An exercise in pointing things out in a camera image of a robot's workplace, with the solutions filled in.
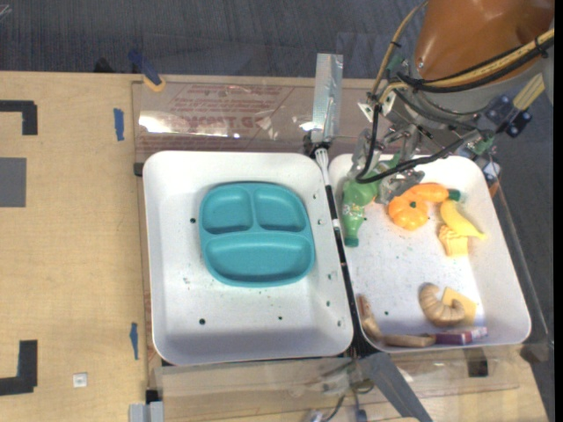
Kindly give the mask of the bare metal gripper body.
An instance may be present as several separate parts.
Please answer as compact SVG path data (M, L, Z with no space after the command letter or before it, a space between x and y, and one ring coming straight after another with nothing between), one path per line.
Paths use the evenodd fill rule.
M481 91L431 93L407 88L382 98L382 115L390 122L383 141L395 143L403 156L435 154L452 145L472 148L483 140L478 120Z

